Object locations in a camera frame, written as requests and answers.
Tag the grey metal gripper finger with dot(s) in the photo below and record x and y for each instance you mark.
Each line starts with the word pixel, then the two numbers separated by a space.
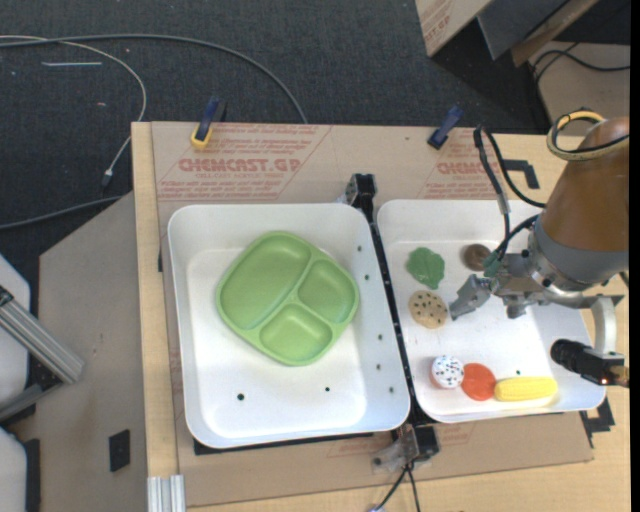
pixel 472 295
pixel 518 307

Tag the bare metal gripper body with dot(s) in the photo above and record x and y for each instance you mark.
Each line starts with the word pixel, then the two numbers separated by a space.
pixel 517 280

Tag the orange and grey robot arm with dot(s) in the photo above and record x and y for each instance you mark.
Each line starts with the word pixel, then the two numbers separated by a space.
pixel 585 210

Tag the brown round biscuit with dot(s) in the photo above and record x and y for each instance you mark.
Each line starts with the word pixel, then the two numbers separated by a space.
pixel 475 256

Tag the white plastic tray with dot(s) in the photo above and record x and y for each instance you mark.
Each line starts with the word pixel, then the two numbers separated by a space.
pixel 490 340
pixel 300 400

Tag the chocolate chip biscuit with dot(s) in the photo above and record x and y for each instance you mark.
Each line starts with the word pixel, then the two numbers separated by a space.
pixel 427 310

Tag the green lettuce leaf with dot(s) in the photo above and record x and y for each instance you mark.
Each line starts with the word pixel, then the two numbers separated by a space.
pixel 425 267

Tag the thin black rod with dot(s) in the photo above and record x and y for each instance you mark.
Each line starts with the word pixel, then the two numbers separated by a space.
pixel 395 310

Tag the yellow corn cob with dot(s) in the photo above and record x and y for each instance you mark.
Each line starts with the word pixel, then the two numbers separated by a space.
pixel 525 389

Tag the orange tomato slice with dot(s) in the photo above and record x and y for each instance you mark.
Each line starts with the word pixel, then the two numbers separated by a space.
pixel 477 384

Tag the green divided plate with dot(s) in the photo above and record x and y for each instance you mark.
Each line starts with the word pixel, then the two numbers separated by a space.
pixel 280 295

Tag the brown cardboard board red print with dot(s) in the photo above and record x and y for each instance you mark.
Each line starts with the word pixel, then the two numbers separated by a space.
pixel 300 160

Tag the black cylinder on white bracket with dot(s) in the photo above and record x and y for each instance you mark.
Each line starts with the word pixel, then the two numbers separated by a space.
pixel 575 356

